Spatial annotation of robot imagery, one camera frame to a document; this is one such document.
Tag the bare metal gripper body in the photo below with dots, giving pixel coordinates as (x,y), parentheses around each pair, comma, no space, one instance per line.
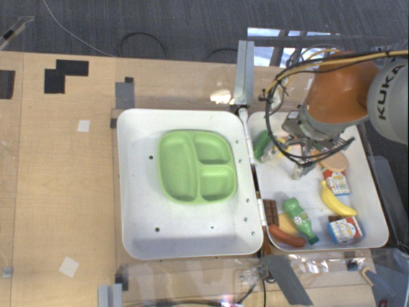
(314,144)

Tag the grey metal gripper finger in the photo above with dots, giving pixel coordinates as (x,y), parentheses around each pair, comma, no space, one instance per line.
(300,170)
(267,154)

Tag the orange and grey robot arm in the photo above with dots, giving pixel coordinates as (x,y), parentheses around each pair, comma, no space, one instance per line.
(342,91)

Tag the green toy cucumber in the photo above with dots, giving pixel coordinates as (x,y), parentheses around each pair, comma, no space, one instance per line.
(261,142)

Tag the white plastic tray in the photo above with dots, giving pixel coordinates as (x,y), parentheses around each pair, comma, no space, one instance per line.
(297,190)
(140,171)

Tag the thin black and white rod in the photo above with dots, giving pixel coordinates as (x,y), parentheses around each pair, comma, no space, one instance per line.
(248,139)

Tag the tan round biscuit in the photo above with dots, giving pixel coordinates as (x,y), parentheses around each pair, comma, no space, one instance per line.
(335,162)

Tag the red and white small carton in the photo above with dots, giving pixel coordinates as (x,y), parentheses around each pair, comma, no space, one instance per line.
(337,182)

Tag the yellow banana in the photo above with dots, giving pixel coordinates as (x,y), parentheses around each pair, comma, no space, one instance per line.
(332,201)

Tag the green bottle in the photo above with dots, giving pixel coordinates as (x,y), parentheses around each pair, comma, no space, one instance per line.
(298,217)

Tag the brown chocolate bar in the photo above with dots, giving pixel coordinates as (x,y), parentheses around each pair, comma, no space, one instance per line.
(270,212)

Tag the yellow cheese slice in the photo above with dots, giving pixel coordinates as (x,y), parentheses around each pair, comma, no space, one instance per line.
(286,224)

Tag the red sausage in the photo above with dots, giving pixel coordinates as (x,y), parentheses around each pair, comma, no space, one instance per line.
(286,236)

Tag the blue and white carton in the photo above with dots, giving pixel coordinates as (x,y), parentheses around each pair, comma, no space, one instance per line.
(344,230)

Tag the green divided plate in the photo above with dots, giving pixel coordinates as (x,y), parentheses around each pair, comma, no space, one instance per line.
(179,165)

